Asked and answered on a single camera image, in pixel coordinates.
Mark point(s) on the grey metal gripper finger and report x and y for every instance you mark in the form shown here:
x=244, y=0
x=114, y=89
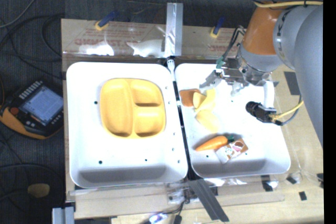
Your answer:
x=239, y=87
x=212, y=81

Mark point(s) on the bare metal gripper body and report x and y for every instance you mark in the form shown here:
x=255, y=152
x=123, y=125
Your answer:
x=235, y=72

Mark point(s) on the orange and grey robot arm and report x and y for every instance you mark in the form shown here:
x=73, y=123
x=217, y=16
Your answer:
x=302, y=42

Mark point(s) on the brown bread roll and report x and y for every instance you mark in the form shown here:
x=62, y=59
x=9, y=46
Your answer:
x=186, y=98

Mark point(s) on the pale yellow toy food piece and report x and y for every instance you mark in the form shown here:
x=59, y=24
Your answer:
x=208, y=120

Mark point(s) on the white plastic tray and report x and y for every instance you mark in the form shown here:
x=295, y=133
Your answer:
x=249, y=144
x=126, y=160

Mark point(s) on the orange carrot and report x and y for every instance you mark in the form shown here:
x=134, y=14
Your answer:
x=212, y=143

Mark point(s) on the orange and white carton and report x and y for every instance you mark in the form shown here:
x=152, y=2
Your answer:
x=232, y=150

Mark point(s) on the yellow divided plate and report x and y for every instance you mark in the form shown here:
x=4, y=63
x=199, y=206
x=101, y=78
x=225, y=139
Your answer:
x=118, y=107

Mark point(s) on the brown cardboard board red print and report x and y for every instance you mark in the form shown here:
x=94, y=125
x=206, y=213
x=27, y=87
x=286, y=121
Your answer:
x=236, y=199

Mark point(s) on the yellow rounded lump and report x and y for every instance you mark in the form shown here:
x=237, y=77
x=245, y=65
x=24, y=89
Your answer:
x=39, y=190

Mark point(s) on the black cylinder on white bracket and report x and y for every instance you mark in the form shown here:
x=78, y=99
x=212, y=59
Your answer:
x=260, y=111

